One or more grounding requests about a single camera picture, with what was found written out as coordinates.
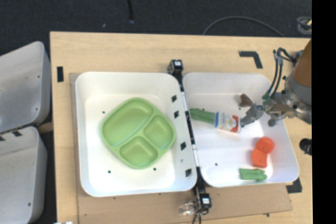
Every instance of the wooden table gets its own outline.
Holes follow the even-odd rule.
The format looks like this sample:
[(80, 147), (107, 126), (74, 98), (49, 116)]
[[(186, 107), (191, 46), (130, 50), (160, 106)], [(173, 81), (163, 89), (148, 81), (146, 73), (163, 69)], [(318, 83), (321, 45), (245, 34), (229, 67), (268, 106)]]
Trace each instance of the wooden table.
[[(80, 187), (74, 143), (70, 74), (86, 71), (164, 72), (172, 59), (182, 59), (184, 73), (251, 72), (270, 81), (274, 76), (272, 51), (302, 50), (306, 38), (218, 37), (187, 35), (50, 33), (52, 107), (55, 139), (57, 221), (74, 223), (186, 223), (178, 215), (178, 203), (190, 193), (94, 198)], [(253, 57), (239, 51), (255, 51)], [(285, 62), (283, 74), (292, 66)], [(286, 119), (299, 167), (303, 191), (287, 194), (285, 184), (207, 188), (214, 206), (202, 222), (219, 223), (312, 223), (312, 157), (299, 148), (311, 138), (311, 126)]]

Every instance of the green plate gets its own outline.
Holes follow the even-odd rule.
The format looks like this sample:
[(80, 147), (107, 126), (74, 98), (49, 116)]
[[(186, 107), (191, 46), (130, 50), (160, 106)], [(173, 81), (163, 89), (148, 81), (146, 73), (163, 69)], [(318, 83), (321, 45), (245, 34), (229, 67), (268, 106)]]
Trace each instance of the green plate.
[(114, 109), (102, 122), (100, 133), (107, 147), (136, 169), (154, 164), (176, 139), (172, 123), (143, 98), (129, 99)]

